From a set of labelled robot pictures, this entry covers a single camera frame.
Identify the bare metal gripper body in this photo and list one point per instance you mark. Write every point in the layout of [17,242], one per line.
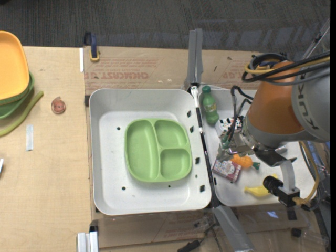
[242,142]

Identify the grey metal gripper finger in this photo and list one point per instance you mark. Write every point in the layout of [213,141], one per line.
[222,155]
[239,150]

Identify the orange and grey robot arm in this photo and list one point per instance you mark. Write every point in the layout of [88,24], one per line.
[273,106]

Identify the orange carrot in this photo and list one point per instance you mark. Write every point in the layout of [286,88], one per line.
[244,161]

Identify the pink printed carton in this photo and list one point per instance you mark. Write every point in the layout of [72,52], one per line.
[227,169]

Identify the black and white carton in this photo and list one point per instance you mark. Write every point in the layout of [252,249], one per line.
[226,123]

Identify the white plastic tray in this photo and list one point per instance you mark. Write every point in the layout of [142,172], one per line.
[262,178]
[110,188]

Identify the yellow banana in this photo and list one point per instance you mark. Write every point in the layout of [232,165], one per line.
[258,191]

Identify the green plastic bottle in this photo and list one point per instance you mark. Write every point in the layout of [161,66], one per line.
[210,109]

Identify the brown cardboard board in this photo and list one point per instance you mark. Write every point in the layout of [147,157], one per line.
[147,69]

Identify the pink round toy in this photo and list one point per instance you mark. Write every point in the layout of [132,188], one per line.
[58,106]

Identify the dark green divided plate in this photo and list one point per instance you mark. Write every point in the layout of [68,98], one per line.
[15,105]

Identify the orange divided plate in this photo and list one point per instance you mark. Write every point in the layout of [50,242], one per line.
[11,67]

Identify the black cylinder on white bracket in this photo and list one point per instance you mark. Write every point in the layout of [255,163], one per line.
[287,176]

